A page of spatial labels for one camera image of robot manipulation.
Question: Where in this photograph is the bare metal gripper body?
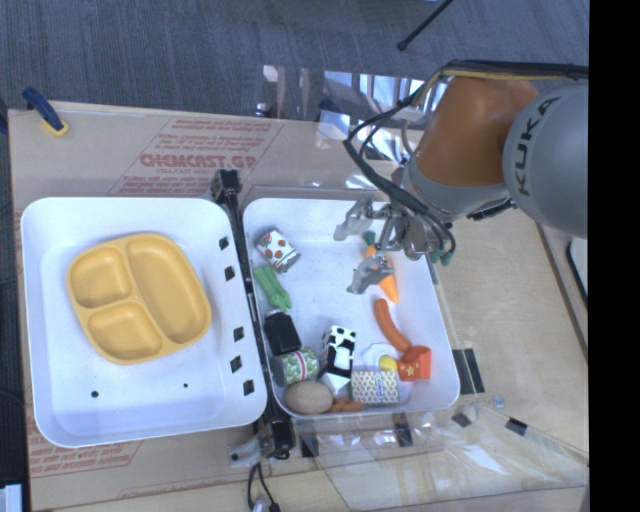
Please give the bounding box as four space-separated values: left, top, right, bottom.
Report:
375 200 452 263

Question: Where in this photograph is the orange carrot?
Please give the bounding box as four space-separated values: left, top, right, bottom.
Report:
362 230 400 305

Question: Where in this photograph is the white plastic tray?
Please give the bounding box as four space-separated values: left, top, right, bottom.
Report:
19 195 269 449
241 197 461 420

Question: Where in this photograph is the orange sausage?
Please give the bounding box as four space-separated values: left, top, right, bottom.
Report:
373 298 413 354

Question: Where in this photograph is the white and yellow fried egg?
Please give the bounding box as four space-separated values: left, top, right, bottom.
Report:
362 342 401 374

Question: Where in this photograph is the black and white milk carton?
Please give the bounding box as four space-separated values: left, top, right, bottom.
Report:
317 324 357 396

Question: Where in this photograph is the white can with red print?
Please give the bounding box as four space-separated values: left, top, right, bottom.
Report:
255 228 302 274

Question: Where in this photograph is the green asparagus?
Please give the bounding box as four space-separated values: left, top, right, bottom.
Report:
252 264 294 312

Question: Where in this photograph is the red carton with yellow star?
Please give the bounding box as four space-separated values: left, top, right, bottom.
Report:
396 344 433 383

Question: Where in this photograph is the yellow patterned packet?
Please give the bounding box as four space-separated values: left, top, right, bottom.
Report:
349 369 401 405

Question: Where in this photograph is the green and white can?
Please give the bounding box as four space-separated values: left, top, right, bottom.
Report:
271 346 321 387

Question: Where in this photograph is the beige bread roll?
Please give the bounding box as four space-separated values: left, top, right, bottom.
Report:
283 379 334 416

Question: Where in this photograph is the brown cardboard board red print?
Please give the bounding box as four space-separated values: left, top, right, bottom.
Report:
7 101 541 512

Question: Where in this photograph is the yellow divided plate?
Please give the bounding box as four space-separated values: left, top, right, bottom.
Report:
65 232 213 366

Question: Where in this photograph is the black block with thin wires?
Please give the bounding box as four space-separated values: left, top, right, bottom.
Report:
209 168 244 202
256 416 297 459

